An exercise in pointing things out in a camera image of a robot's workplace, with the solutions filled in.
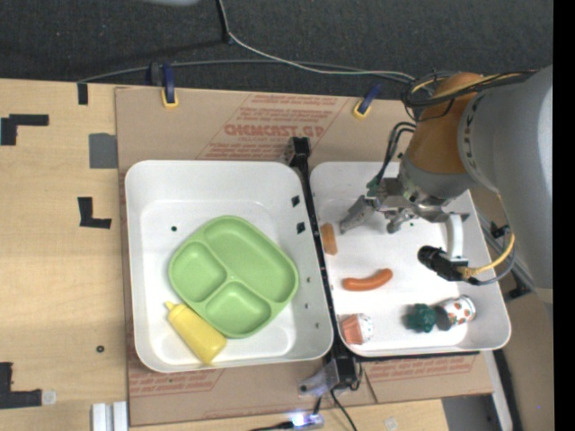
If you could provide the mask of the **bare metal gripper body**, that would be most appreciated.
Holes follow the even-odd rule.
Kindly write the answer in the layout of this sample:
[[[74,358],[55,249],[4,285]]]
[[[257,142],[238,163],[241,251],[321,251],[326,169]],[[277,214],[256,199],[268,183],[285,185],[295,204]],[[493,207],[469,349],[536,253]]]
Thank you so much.
[[[470,216],[468,212],[446,211],[450,199],[435,198],[417,188],[405,187],[400,178],[372,179],[368,183],[368,198],[373,200],[376,211],[384,215],[390,209],[410,208],[415,217],[431,223],[444,223],[450,216],[460,216],[465,221]]]

